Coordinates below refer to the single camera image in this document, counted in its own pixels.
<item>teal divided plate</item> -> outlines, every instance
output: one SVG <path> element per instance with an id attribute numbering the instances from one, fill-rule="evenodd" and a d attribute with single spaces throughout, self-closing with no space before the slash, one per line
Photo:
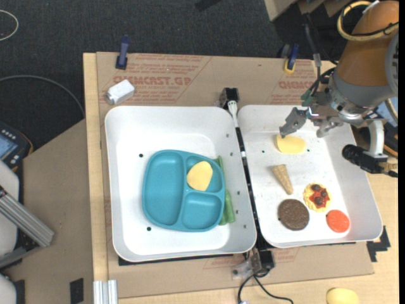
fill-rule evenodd
<path id="1" fill-rule="evenodd" d="M 213 176 L 207 190 L 187 184 L 187 172 L 207 161 Z M 149 159 L 142 185 L 142 209 L 154 224 L 189 232 L 208 231 L 218 225 L 225 203 L 225 181 L 214 160 L 195 153 L 163 150 Z"/>

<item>cone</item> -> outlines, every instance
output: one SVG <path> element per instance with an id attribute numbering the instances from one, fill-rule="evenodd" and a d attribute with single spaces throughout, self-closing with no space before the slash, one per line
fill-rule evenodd
<path id="1" fill-rule="evenodd" d="M 275 165 L 271 168 L 271 171 L 273 171 L 278 181 L 280 181 L 281 185 L 283 185 L 287 194 L 291 195 L 293 192 L 293 188 L 289 174 L 287 172 L 287 167 L 285 165 Z"/>

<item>blue clamp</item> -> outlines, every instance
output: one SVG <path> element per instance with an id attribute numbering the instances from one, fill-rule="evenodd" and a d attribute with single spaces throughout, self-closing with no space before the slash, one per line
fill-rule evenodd
<path id="1" fill-rule="evenodd" d="M 299 49 L 298 44 L 294 44 L 292 46 L 290 56 L 287 59 L 287 61 L 285 62 L 285 65 L 284 65 L 284 71 L 287 74 L 292 74 L 294 72 L 294 70 L 295 70 L 296 59 L 297 59 L 297 56 L 298 56 L 298 49 Z"/>
<path id="2" fill-rule="evenodd" d="M 119 68 L 120 70 L 125 70 L 127 68 L 129 42 L 128 35 L 124 35 L 121 38 L 120 55 L 116 58 L 115 68 Z"/>

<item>black floor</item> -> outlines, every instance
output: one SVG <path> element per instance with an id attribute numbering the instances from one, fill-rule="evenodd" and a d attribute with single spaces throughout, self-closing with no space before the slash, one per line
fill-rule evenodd
<path id="1" fill-rule="evenodd" d="M 20 130 L 41 147 L 83 116 L 67 88 L 84 107 L 82 54 L 117 51 L 123 34 L 129 52 L 277 57 L 283 44 L 298 43 L 299 57 L 311 50 L 296 4 L 271 22 L 263 0 L 0 0 L 20 27 L 0 41 L 0 122 Z M 325 51 L 338 59 L 345 42 L 323 7 L 311 14 Z M 15 23 L 0 13 L 0 40 Z"/>

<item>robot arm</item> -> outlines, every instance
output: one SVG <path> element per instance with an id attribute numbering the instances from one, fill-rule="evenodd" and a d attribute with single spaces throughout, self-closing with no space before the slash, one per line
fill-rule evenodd
<path id="1" fill-rule="evenodd" d="M 353 7 L 368 6 L 352 34 L 344 31 L 343 17 Z M 293 108 L 286 123 L 280 127 L 285 137 L 300 129 L 310 120 L 319 129 L 318 137 L 328 134 L 332 128 L 351 124 L 367 125 L 371 143 L 368 151 L 346 146 L 342 155 L 363 170 L 371 173 L 386 173 L 383 164 L 384 131 L 380 118 L 367 115 L 384 101 L 398 95 L 399 65 L 399 2 L 383 1 L 369 3 L 360 1 L 342 11 L 337 28 L 349 40 L 339 63 L 322 75 L 302 95 L 306 110 Z"/>

